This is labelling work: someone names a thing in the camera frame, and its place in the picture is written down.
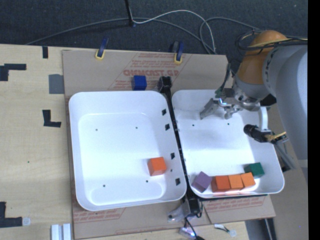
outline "white cable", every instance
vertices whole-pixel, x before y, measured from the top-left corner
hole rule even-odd
[[[172,10],[172,11],[169,11],[169,12],[166,12],[166,13],[163,13],[163,14],[160,14],[156,17],[153,17],[153,18],[150,18],[148,20],[145,20],[145,21],[135,21],[134,19],[132,20],[134,23],[136,24],[145,24],[145,23],[148,23],[148,22],[151,22],[153,20],[156,20],[158,18],[161,18],[163,16],[166,16],[166,15],[169,15],[169,14],[173,14],[173,13],[181,13],[181,12],[184,12],[184,13],[190,13],[190,14],[193,14],[193,15],[196,15],[197,17],[199,17],[204,24],[206,24],[207,28],[209,29],[209,32],[210,32],[210,36],[211,36],[211,40],[212,40],[212,48],[213,48],[213,52],[216,53],[216,46],[215,46],[215,40],[214,40],[214,35],[212,34],[212,30],[209,26],[209,24],[207,23],[207,21],[201,17],[199,14],[193,12],[193,11],[190,11],[190,10]]]

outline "toy block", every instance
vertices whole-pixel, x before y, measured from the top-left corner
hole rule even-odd
[[[148,169],[150,176],[164,174],[167,170],[165,159],[162,156],[151,158],[148,161]]]
[[[228,175],[230,190],[241,190],[244,188],[240,174]]]
[[[230,181],[227,175],[218,175],[213,177],[211,181],[211,188],[213,192],[225,192],[230,190]]]
[[[264,169],[261,166],[261,163],[251,163],[244,167],[245,173],[252,173],[253,178],[258,179],[265,174]]]
[[[206,175],[203,171],[201,171],[194,179],[191,184],[199,192],[203,193],[210,185],[212,177]]]
[[[134,75],[131,81],[133,91],[144,91],[147,88],[147,79],[144,75]]]
[[[243,188],[244,189],[252,187],[252,186],[254,186],[256,184],[252,172],[242,173],[240,176],[241,176],[241,179],[242,179],[242,183],[243,183]]]

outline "wooden surface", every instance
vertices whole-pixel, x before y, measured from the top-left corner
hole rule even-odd
[[[63,74],[62,48],[50,47],[43,59],[42,47],[0,45],[0,65],[27,64],[26,71],[10,70],[0,81],[0,201],[6,202],[6,218],[30,218],[22,227],[0,228],[0,239],[50,239],[50,226],[72,223],[65,97],[49,94],[49,75]],[[42,110],[60,128],[44,127]],[[244,222],[225,226],[248,240]],[[195,227],[206,240],[230,239],[213,225]],[[96,238],[124,239],[124,236]],[[126,235],[128,240],[184,239],[178,229]]]

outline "yellow clip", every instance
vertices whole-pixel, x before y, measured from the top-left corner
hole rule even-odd
[[[177,65],[180,65],[182,63],[182,56],[180,60],[177,60],[177,53],[174,54],[174,63]]]
[[[99,52],[99,50],[96,51],[95,58],[98,59],[98,60],[102,60],[104,58],[104,56],[105,56],[105,50],[103,51],[101,57],[98,56],[98,52]]]

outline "white tray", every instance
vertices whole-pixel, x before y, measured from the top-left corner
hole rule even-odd
[[[189,183],[201,171],[211,177],[241,174],[244,165],[257,162],[265,174],[246,190],[213,193],[209,186],[203,193],[191,187],[193,192],[204,199],[280,192],[285,181],[274,146],[257,142],[243,131],[246,124],[259,125],[259,113],[242,110],[226,120],[220,107],[201,120],[200,111],[214,96],[215,90],[180,90],[172,97]]]
[[[162,94],[79,92],[69,101],[69,114],[76,198],[84,209],[154,204],[185,195],[187,184]],[[149,175],[147,163],[155,157],[164,157],[163,175]]]

